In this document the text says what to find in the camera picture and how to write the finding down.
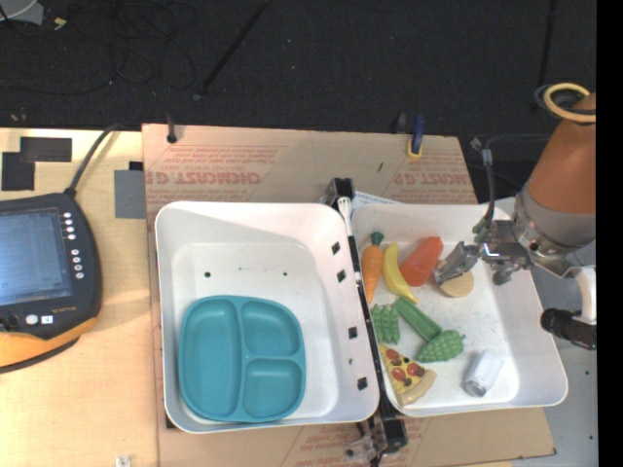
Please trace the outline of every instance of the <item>round beige toy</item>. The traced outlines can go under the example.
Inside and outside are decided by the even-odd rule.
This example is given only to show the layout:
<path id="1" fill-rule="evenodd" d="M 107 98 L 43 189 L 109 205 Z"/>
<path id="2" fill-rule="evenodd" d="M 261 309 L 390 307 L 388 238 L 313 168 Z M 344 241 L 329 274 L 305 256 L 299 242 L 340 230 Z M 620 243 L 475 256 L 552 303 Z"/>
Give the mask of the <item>round beige toy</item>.
<path id="1" fill-rule="evenodd" d="M 446 262 L 440 261 L 437 268 L 444 266 Z M 467 296 L 474 288 L 474 274 L 471 269 L 466 271 L 463 275 L 460 275 L 450 280 L 446 280 L 443 284 L 439 285 L 439 289 L 446 296 L 451 298 L 462 298 Z"/>

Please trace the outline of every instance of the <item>toy pizza slice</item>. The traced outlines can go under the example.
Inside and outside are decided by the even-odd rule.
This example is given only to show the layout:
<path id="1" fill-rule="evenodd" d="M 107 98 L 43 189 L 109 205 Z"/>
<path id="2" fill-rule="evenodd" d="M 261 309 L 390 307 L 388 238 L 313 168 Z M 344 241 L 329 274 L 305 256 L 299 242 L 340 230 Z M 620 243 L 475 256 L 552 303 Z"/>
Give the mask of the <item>toy pizza slice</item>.
<path id="1" fill-rule="evenodd" d="M 421 398 L 437 378 L 434 371 L 424 368 L 391 347 L 379 344 L 379 351 L 401 407 L 411 405 Z"/>

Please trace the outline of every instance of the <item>teal plate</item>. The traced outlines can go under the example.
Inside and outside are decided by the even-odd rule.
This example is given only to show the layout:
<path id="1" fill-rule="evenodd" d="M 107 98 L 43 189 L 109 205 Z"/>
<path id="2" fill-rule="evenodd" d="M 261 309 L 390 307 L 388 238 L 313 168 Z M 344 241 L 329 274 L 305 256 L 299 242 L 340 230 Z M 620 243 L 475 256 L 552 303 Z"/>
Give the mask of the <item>teal plate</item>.
<path id="1" fill-rule="evenodd" d="M 284 305 L 259 298 L 195 301 L 182 320 L 178 374 L 184 402 L 204 418 L 284 418 L 305 394 L 299 321 Z"/>

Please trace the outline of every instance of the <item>toy banana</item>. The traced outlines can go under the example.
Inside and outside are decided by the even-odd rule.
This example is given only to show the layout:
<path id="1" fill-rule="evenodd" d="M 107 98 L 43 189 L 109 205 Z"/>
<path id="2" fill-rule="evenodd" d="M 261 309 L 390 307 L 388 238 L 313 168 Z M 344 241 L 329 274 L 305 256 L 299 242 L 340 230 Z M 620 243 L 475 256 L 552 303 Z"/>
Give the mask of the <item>toy banana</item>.
<path id="1" fill-rule="evenodd" d="M 390 243 L 385 248 L 383 256 L 383 278 L 387 288 L 396 296 L 403 296 L 413 303 L 419 301 L 413 293 L 409 284 L 402 276 L 400 267 L 398 265 L 398 244 L 396 242 Z"/>

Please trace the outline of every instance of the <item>blue clip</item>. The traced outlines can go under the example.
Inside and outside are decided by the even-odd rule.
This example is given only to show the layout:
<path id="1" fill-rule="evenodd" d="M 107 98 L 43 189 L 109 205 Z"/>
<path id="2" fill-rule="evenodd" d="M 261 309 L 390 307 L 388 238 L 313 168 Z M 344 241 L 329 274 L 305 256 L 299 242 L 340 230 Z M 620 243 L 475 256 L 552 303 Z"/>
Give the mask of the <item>blue clip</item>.
<path id="1" fill-rule="evenodd" d="M 424 138 L 424 118 L 418 114 L 413 123 L 413 137 L 407 144 L 407 156 L 410 159 L 418 159 L 421 156 L 421 143 Z"/>

